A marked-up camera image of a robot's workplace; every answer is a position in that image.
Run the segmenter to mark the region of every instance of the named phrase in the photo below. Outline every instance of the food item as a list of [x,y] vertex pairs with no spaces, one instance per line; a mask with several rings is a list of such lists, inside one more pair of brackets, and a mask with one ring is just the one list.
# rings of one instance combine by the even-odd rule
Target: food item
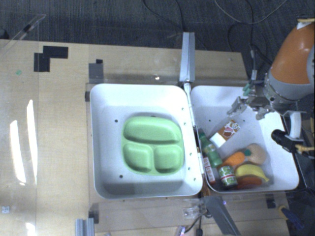
[[266,151],[258,144],[250,144],[244,152],[247,160],[251,163],[261,165],[266,161]]
[[231,156],[229,156],[223,163],[222,166],[230,165],[230,166],[236,166],[238,164],[243,163],[245,160],[245,155],[243,152],[235,152]]
[[217,152],[216,147],[206,138],[205,133],[199,132],[199,138],[201,141],[201,150],[209,158],[212,168],[222,164],[222,160]]
[[254,164],[243,164],[240,167],[236,168],[235,176],[237,178],[245,177],[245,176],[255,176],[262,178],[265,182],[269,181],[269,178],[266,177],[263,170]]
[[228,139],[230,139],[237,131],[240,130],[240,126],[234,121],[230,120],[225,126],[223,126],[217,133],[215,133],[210,141],[220,148]]
[[237,179],[238,185],[236,189],[251,189],[262,184],[262,180],[259,177],[241,177]]
[[225,188],[232,188],[237,185],[237,179],[235,177],[233,167],[228,165],[223,166],[219,168],[218,172],[220,180]]
[[205,170],[206,170],[206,174],[207,174],[207,178],[208,178],[209,183],[211,185],[215,184],[216,183],[216,179],[215,179],[213,170],[211,168],[211,165],[210,165],[210,162],[209,162],[209,158],[206,157],[206,156],[203,158],[203,165],[205,166]]

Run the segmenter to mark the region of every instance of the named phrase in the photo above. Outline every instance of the black bracket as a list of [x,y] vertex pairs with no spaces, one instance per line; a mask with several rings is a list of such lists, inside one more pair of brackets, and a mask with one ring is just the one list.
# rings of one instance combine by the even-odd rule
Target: black bracket
[[43,53],[34,53],[34,72],[50,72],[50,58],[67,59],[68,47],[44,46]]
[[104,82],[103,60],[97,59],[96,63],[89,63],[89,83],[99,84]]
[[94,224],[98,224],[99,223],[99,215],[98,215],[97,211],[89,210],[89,218],[93,218],[94,219]]

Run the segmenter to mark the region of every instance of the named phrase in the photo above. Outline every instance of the white sink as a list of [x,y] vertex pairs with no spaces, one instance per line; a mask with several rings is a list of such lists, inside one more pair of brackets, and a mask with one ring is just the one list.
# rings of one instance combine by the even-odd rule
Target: white sink
[[[99,84],[91,90],[94,185],[106,199],[192,196],[202,187],[185,92],[176,86]],[[127,119],[155,116],[175,122],[184,140],[184,164],[167,176],[138,174],[126,167],[121,133]]]

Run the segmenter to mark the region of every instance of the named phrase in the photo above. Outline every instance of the metal bracket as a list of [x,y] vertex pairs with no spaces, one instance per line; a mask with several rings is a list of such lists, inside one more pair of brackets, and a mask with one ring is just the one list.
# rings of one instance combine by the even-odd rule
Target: metal bracket
[[184,32],[179,81],[194,82],[194,80],[195,80],[195,33]]
[[77,219],[75,221],[75,236],[95,236],[94,219]]
[[206,208],[212,214],[215,222],[224,235],[241,235],[232,217],[223,205],[222,197],[207,196],[202,198]]

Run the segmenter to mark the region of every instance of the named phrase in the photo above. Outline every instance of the banana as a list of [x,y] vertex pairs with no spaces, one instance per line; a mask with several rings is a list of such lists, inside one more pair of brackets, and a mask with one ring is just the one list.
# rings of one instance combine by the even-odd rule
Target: banana
[[241,165],[240,167],[238,167],[235,171],[235,176],[237,178],[248,176],[248,175],[260,177],[260,178],[264,179],[266,182],[269,181],[269,178],[266,177],[263,170],[257,165],[244,164],[244,165]]

